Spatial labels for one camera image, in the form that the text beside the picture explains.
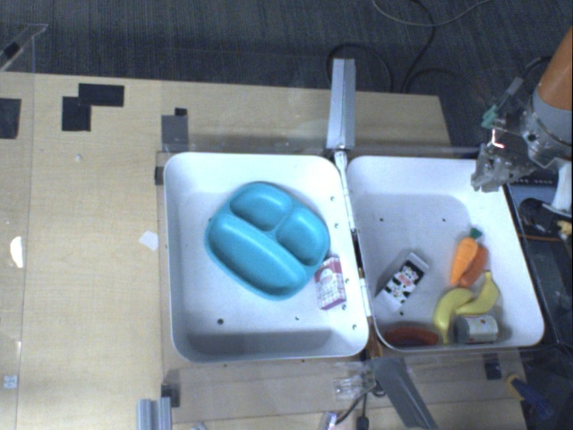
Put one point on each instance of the red sausage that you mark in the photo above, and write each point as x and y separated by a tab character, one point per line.
409	336

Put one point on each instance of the pink and white carton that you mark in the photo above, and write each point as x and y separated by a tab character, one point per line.
330	285

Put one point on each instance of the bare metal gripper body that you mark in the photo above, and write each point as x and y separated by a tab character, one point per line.
515	148

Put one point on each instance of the white plastic tray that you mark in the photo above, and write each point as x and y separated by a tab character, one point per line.
416	195
224	325

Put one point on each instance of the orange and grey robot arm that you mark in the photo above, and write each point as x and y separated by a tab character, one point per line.
555	83

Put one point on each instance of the light orange carrot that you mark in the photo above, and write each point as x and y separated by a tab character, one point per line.
463	255

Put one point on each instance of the dark orange carrot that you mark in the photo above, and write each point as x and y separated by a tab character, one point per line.
476	267

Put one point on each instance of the black cylinder on white bracket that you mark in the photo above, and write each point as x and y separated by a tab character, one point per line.
562	195

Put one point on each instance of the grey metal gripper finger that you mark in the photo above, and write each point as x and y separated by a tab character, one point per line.
496	182
478	181

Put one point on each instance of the black and white carton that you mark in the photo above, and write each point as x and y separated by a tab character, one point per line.
403	280

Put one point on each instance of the silver can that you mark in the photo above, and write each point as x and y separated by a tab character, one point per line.
476	329

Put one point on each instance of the yellow banana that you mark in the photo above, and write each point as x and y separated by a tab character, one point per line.
485	296
447	309

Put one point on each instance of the blue divided plate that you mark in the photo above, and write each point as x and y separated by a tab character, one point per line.
264	240

